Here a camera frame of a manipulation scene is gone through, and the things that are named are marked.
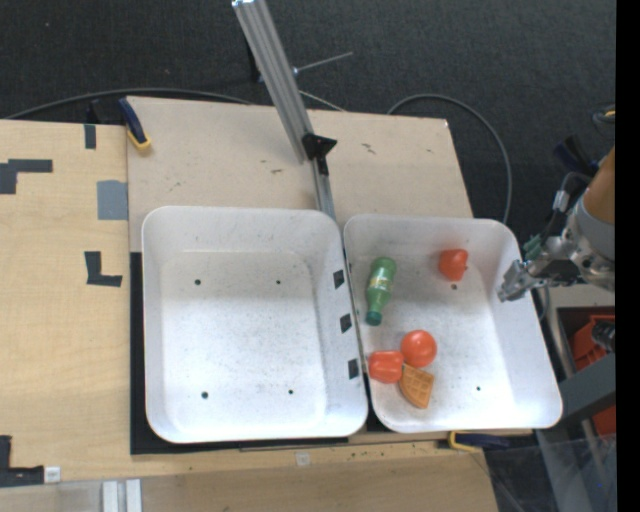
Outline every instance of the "wooden table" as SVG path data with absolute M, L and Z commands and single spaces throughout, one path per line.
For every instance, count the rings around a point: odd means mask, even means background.
M 0 164 L 53 165 L 51 173 L 18 172 L 15 194 L 0 194 L 0 434 L 13 436 L 11 465 L 59 466 L 67 482 L 233 472 L 241 489 L 261 470 L 278 485 L 293 479 L 304 453 L 307 474 L 316 471 L 327 488 L 346 474 L 364 488 L 369 472 L 375 482 L 398 470 L 414 484 L 413 502 L 429 495 L 418 468 L 433 467 L 434 487 L 464 475 L 474 490 L 449 485 L 442 504 L 495 510 L 482 454 L 440 449 L 434 439 L 445 433 L 363 429 L 339 446 L 130 455 L 129 254 L 139 251 L 144 215 L 163 204 L 315 208 L 312 176 L 274 108 L 130 101 L 152 139 L 149 152 L 136 150 L 121 126 L 96 126 L 91 148 L 81 124 L 0 121 Z M 316 133 L 338 140 L 328 162 L 341 226 L 367 212 L 472 216 L 446 121 L 310 117 Z M 98 216 L 97 183 L 109 180 L 128 184 L 128 222 Z M 100 251 L 102 273 L 123 276 L 121 285 L 87 284 L 86 251 Z

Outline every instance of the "green plastic bottle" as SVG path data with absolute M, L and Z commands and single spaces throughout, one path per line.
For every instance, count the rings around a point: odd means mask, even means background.
M 376 258 L 371 263 L 371 274 L 367 286 L 367 304 L 369 309 L 365 318 L 369 325 L 380 325 L 382 322 L 382 308 L 391 299 L 393 278 L 396 275 L 396 262 L 391 258 Z

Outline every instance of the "metal pole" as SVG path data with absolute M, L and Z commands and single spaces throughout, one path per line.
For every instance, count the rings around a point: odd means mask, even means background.
M 316 206 L 335 219 L 324 155 L 313 154 L 303 144 L 303 138 L 314 133 L 313 127 L 267 3 L 265 0 L 234 0 L 231 5 L 298 161 L 302 163 L 309 160 L 312 163 Z

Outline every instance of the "gray tape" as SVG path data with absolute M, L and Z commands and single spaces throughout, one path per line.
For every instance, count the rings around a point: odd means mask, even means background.
M 98 220 L 127 220 L 129 218 L 129 202 L 127 184 L 117 180 L 99 181 Z

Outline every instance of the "toy tomato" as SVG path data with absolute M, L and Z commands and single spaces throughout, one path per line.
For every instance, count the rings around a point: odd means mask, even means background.
M 380 350 L 369 356 L 369 377 L 394 384 L 402 377 L 404 356 L 398 350 Z
M 438 345 L 427 331 L 411 331 L 404 335 L 400 350 L 407 364 L 414 368 L 430 365 L 438 353 Z
M 438 270 L 451 281 L 460 281 L 467 270 L 469 253 L 464 249 L 449 249 L 440 253 Z

